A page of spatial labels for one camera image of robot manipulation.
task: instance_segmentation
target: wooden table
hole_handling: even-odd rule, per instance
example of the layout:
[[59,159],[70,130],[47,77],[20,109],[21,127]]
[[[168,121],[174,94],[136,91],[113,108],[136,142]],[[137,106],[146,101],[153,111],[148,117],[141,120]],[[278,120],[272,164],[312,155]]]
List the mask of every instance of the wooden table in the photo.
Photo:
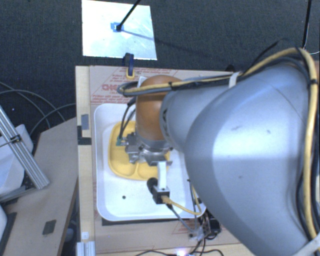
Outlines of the wooden table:
[[[61,255],[78,187],[76,126],[73,118],[41,134],[34,158],[50,184],[4,208],[17,213],[4,256]],[[43,235],[46,223],[54,230]]]

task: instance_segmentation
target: black wire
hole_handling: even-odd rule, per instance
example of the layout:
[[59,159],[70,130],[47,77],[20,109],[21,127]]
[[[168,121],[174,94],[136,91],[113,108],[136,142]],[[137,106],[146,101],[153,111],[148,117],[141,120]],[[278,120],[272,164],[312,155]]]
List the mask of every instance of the black wire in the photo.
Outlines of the black wire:
[[[206,250],[202,254],[209,254],[209,253],[213,253],[213,252],[218,252],[218,253],[220,253],[221,256],[225,256],[224,253],[219,249]],[[201,253],[201,251],[194,251],[194,253],[199,254],[199,253]]]
[[297,68],[302,73],[302,75],[304,76],[307,85],[309,86],[311,84],[310,76],[309,76],[309,73],[308,73],[306,67],[303,66],[298,60],[296,60],[293,57],[280,57],[280,58],[274,59],[273,61],[269,62],[268,64],[266,64],[266,65],[262,66],[261,68],[257,69],[255,72],[252,72],[252,73],[250,73],[249,75],[246,75],[246,76],[240,76],[238,78],[238,82],[243,81],[243,80],[255,75],[256,73],[259,73],[259,72],[263,71],[264,69],[267,69],[269,67],[272,67],[272,66],[280,64],[280,63],[291,63],[291,64],[294,64],[295,68]]
[[311,163],[311,206],[313,213],[313,223],[317,233],[320,232],[320,216],[318,210],[318,203],[316,199],[317,191],[317,177],[319,166],[319,106],[317,106],[317,113],[314,126],[314,145],[313,145],[313,159]]
[[209,85],[210,87],[212,86],[220,86],[220,85],[225,85],[226,83],[224,80],[229,79],[229,75],[219,75],[219,76],[212,76],[206,79],[210,78],[221,78],[221,80],[217,81],[191,81],[186,84],[183,84],[181,86],[176,86],[174,88],[172,87],[164,87],[164,88],[155,88],[155,89],[148,89],[144,91],[137,91],[137,92],[126,92],[126,89],[130,89],[133,87],[137,87],[137,82],[129,82],[129,83],[124,83],[120,85],[117,88],[117,92],[125,97],[133,97],[133,96],[139,96],[139,95],[144,95],[144,94],[155,94],[155,93],[165,93],[165,92],[170,92],[170,91],[177,91],[177,90],[186,90],[186,89],[196,89],[199,87],[203,87],[206,85]]
[[[4,87],[6,87],[6,88],[9,88],[10,90],[13,90],[13,91],[20,91],[20,90],[18,90],[18,89],[14,89],[13,87],[5,84],[4,82],[0,82],[0,85],[4,86]],[[56,109],[56,107],[55,107],[50,101],[48,101],[48,100],[45,99],[44,97],[40,96],[39,94],[34,93],[34,92],[29,92],[29,93],[31,93],[33,96],[41,99],[41,100],[44,101],[45,103],[47,103],[47,104],[48,104],[50,107],[52,107],[54,110]],[[29,101],[30,103],[33,102],[32,100],[30,100],[28,97],[24,96],[23,94],[21,94],[21,93],[19,93],[19,92],[17,92],[17,94],[20,95],[21,97],[23,97],[24,99],[26,99],[27,101]],[[57,114],[61,117],[62,121],[64,121],[64,122],[66,121],[65,118],[64,118],[64,116],[63,116],[59,111],[57,111]]]
[[124,114],[123,114],[123,117],[122,117],[121,126],[120,126],[120,132],[119,132],[119,139],[120,139],[120,140],[122,140],[123,135],[124,135],[124,131],[125,131],[125,129],[124,129],[124,123],[125,123],[126,116],[127,116],[127,113],[128,113],[128,111],[129,111],[130,107],[131,107],[130,105],[128,105],[128,106],[126,107],[126,109],[125,109],[125,111],[124,111]]
[[307,45],[308,38],[308,30],[309,30],[309,18],[310,18],[310,10],[311,10],[311,2],[312,0],[308,0],[308,5],[306,8],[306,16],[305,16],[305,24],[304,24],[304,32],[302,39],[302,48],[305,49]]
[[[13,90],[6,90],[6,91],[2,91],[0,92],[0,94],[5,94],[5,93],[13,93],[15,92],[16,90],[13,89]],[[33,105],[38,111],[40,114],[42,114],[42,116],[44,117],[45,116],[45,113],[38,107],[37,104],[35,104],[31,99],[29,99],[28,97],[24,96],[22,93],[18,93],[22,98],[24,98],[25,100],[27,100],[31,105]],[[51,125],[50,125],[50,122],[48,119],[45,120],[46,121],[46,124],[48,125],[49,128],[51,128]]]
[[195,232],[195,230],[193,230],[191,227],[189,227],[187,225],[186,222],[184,222],[184,220],[181,218],[181,216],[175,211],[174,207],[172,206],[172,204],[166,204],[166,206],[174,213],[174,215],[178,218],[178,220],[184,225],[184,227],[189,230],[191,233]]
[[281,42],[281,41],[286,41],[286,42],[290,43],[290,44],[296,49],[296,51],[297,51],[296,54],[298,54],[298,55],[300,56],[301,60],[302,60],[303,63],[304,63],[304,66],[305,66],[305,67],[307,68],[307,70],[309,71],[308,65],[307,65],[307,61],[306,61],[306,59],[304,58],[304,56],[302,55],[302,53],[300,52],[298,46],[297,46],[292,40],[284,37],[284,38],[281,38],[280,40],[274,42],[273,44],[271,44],[271,45],[270,45],[269,47],[267,47],[265,50],[263,50],[263,51],[258,55],[258,57],[256,57],[256,58],[254,59],[254,61],[252,62],[252,64],[251,64],[243,73],[246,74],[247,71],[248,71],[249,69],[251,69],[251,68],[258,62],[258,60],[259,60],[263,55],[265,55],[268,51],[270,51],[272,48],[274,48],[274,47],[275,47],[279,42]]
[[201,253],[200,253],[199,256],[201,256],[202,254],[204,254],[205,247],[206,247],[206,239],[203,239],[202,251],[201,251]]
[[309,241],[312,240],[311,236],[310,236],[310,233],[308,231],[308,228],[307,228],[307,224],[306,224],[306,219],[305,219],[305,216],[304,216],[304,213],[303,213],[303,203],[302,203],[302,200],[301,200],[301,187],[302,187],[302,182],[303,181],[303,173],[301,174],[300,178],[299,178],[299,181],[298,181],[298,184],[296,186],[296,192],[295,192],[295,204],[296,204],[296,209],[297,209],[297,212],[298,212],[298,218],[299,218],[299,221],[300,221],[300,224],[303,228],[303,231],[307,237],[307,239]]
[[207,240],[213,240],[217,237],[218,233],[215,233],[213,236],[208,235],[205,239]]
[[193,249],[189,254],[194,254],[194,252],[199,248],[201,242],[202,242],[202,240],[198,241],[198,243],[196,244],[196,246],[194,247],[194,249]]
[[136,254],[135,256],[140,256],[140,255],[144,255],[144,254],[148,254],[148,253],[155,253],[155,254],[161,254],[161,255],[166,255],[166,256],[177,256],[176,254],[167,254],[167,253],[157,251],[157,250],[146,250],[144,252]]
[[[194,197],[194,192],[192,189],[192,184],[190,182],[190,180],[188,179],[189,182],[189,190],[190,190],[190,195],[191,195],[191,200],[192,200],[192,206],[193,206],[193,211],[196,211],[196,201],[195,201],[195,197]],[[194,215],[194,228],[197,229],[198,228],[198,221],[197,221],[197,216]]]
[[45,120],[48,116],[54,114],[55,112],[61,110],[61,109],[64,109],[64,108],[67,108],[67,107],[71,107],[71,106],[74,106],[76,105],[75,103],[70,103],[70,104],[67,104],[67,105],[64,105],[64,106],[60,106],[60,107],[57,107],[55,110],[49,112],[48,114],[46,114],[42,119],[40,119],[40,121],[33,127],[32,131],[30,132],[30,136],[34,133],[35,129],[40,125],[40,123]]
[[125,122],[125,124],[124,124],[124,126],[123,126],[122,135],[123,135],[123,133],[125,132],[125,129],[127,128],[128,124],[129,124],[129,121],[132,119],[132,117],[134,116],[134,113],[135,113],[135,112],[136,112],[136,109],[134,109],[134,110],[130,113],[128,119],[126,120],[126,122]]

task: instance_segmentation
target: dark floor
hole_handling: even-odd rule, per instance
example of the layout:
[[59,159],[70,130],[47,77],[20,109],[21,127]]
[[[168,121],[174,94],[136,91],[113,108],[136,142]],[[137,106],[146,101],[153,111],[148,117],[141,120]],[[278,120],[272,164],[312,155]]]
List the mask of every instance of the dark floor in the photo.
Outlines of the dark floor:
[[[110,1],[133,4],[134,0]],[[307,0],[143,0],[150,5],[157,61],[137,60],[137,67],[224,70],[233,64],[244,70],[267,46],[289,38],[301,46]],[[320,0],[311,6],[306,48],[319,51]],[[291,47],[281,43],[278,49]],[[313,55],[319,60],[319,54]],[[0,82],[41,95],[55,107],[75,102],[75,66],[120,66],[121,59],[82,55],[80,0],[0,1]],[[0,84],[0,93],[7,90]],[[30,94],[45,113],[47,103]],[[0,94],[0,105],[15,125],[28,131],[42,115],[16,93]],[[61,110],[75,117],[75,106]],[[49,118],[52,126],[62,122]],[[42,122],[32,134],[48,128]]]

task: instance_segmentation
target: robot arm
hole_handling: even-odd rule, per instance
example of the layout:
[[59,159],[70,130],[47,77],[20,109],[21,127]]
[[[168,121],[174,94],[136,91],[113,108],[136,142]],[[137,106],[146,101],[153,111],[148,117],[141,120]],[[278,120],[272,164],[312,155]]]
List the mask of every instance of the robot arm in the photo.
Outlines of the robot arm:
[[299,66],[276,63],[230,89],[213,81],[169,90],[157,114],[162,141],[184,153],[208,210],[256,255],[290,256],[308,243],[296,192],[309,83]]

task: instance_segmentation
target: yellow cable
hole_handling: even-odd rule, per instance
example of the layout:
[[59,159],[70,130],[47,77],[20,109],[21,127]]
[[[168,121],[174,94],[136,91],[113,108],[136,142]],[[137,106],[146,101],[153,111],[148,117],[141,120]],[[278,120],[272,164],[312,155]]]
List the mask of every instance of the yellow cable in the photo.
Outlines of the yellow cable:
[[158,84],[151,84],[151,85],[147,85],[147,86],[143,86],[143,87],[135,87],[135,88],[130,88],[130,89],[126,89],[124,90],[123,88],[120,88],[119,90],[121,92],[126,92],[126,93],[136,93],[136,92],[144,92],[147,90],[152,90],[152,89],[162,89],[162,88],[169,88],[169,87],[180,87],[183,85],[187,85],[190,83],[194,83],[194,82],[214,82],[214,81],[219,81],[219,80],[223,80],[223,79],[227,79],[231,76],[230,75],[225,75],[223,77],[213,77],[213,78],[207,78],[207,79],[198,79],[198,80],[188,80],[188,81],[178,81],[178,82],[173,82],[171,84],[169,83],[158,83]]
[[[307,53],[303,49],[299,49],[301,52],[302,56],[306,60],[306,63],[309,68],[309,76],[310,80],[317,80],[317,71],[315,68],[315,63],[312,57],[310,56],[309,53]],[[247,72],[242,74],[242,76],[247,76],[261,67],[265,66],[266,64],[272,62],[273,60],[276,60],[280,57],[289,55],[289,54],[296,54],[297,49],[296,48],[289,48],[282,50],[280,52],[277,52],[266,59],[260,61],[250,69],[248,69]],[[179,87],[183,86],[185,84],[189,84],[191,82],[213,82],[213,81],[218,81],[222,79],[226,79],[229,76],[226,75],[223,78],[221,77],[216,77],[216,78],[209,78],[209,79],[203,79],[203,80],[195,80],[195,81],[180,81],[180,82],[173,82],[172,84],[169,83],[162,83],[162,84],[154,84],[154,85],[149,85],[149,86],[144,86],[140,88],[131,88],[125,90],[126,92],[141,92],[141,91],[146,91],[150,89],[159,89],[159,88],[167,88],[167,87]],[[304,215],[306,219],[306,224],[308,231],[311,235],[312,238],[315,238],[317,236],[317,232],[313,223],[313,218],[312,218],[312,207],[311,207],[311,155],[312,155],[312,144],[313,144],[313,134],[314,134],[314,129],[315,129],[315,119],[316,119],[316,114],[317,114],[317,104],[318,104],[318,97],[319,97],[319,85],[316,83],[313,83],[310,86],[310,100],[309,100],[309,110],[308,110],[308,118],[307,118],[307,126],[306,126],[306,132],[305,132],[305,145],[304,145],[304,159],[303,159],[303,202],[304,202]],[[199,215],[201,213],[199,212],[194,212],[191,210],[186,209],[185,207],[173,202],[170,198],[167,196],[162,196],[161,197],[163,202],[166,204],[172,204],[174,206],[179,207],[180,209],[194,214],[194,215]]]
[[[245,72],[244,74],[240,74],[239,76],[247,76],[253,72],[255,72],[256,70],[260,69],[261,67],[263,67],[264,65],[270,63],[273,60],[276,60],[282,56],[286,56],[289,54],[294,54],[297,53],[297,49],[296,48],[289,48],[289,49],[285,49],[282,50],[280,52],[277,52],[269,57],[267,57],[266,59],[260,61],[259,63],[257,63],[256,65],[254,65],[253,67],[251,67],[250,69],[248,69],[247,72]],[[163,89],[163,88],[175,88],[175,87],[180,87],[183,85],[187,85],[190,83],[196,83],[196,82],[215,82],[215,81],[219,81],[219,80],[223,80],[223,79],[227,79],[231,76],[232,74],[227,74],[225,76],[219,76],[219,77],[213,77],[213,78],[206,78],[206,79],[197,79],[197,80],[188,80],[188,81],[178,81],[178,82],[173,82],[171,84],[169,83],[158,83],[158,84],[151,84],[151,85],[147,85],[147,86],[143,86],[143,87],[135,87],[135,88],[130,88],[130,89],[123,89],[120,88],[119,90],[121,92],[126,92],[126,93],[137,93],[137,92],[144,92],[147,90],[153,90],[153,89]]]
[[[300,51],[305,58],[311,81],[317,80],[317,71],[315,62],[312,57],[304,50]],[[317,236],[317,232],[314,226],[312,217],[312,205],[311,205],[311,155],[312,145],[315,130],[315,121],[317,116],[319,97],[319,85],[316,83],[310,86],[310,99],[309,99],[309,111],[305,131],[305,143],[304,143],[304,159],[303,159],[303,204],[304,204],[304,216],[308,231],[312,239]]]
[[194,186],[192,186],[192,193],[193,193],[195,204],[199,209],[199,212],[202,212]]
[[183,210],[183,211],[185,211],[185,212],[187,212],[187,213],[190,213],[190,214],[193,214],[193,215],[201,215],[201,214],[202,214],[201,211],[200,211],[200,212],[196,212],[196,211],[192,211],[192,210],[189,210],[189,209],[183,207],[182,205],[180,205],[180,204],[172,201],[172,200],[171,200],[168,196],[166,196],[166,195],[161,196],[161,199],[162,199],[162,201],[163,201],[165,204],[176,206],[176,207],[180,208],[181,210]]
[[253,67],[249,68],[244,74],[243,76],[247,76],[255,71],[257,71],[258,69],[262,68],[264,65],[289,54],[296,54],[297,53],[297,49],[296,48],[289,48],[289,49],[285,49],[282,51],[279,51],[267,58],[265,58],[264,60],[258,62],[256,65],[254,65]]

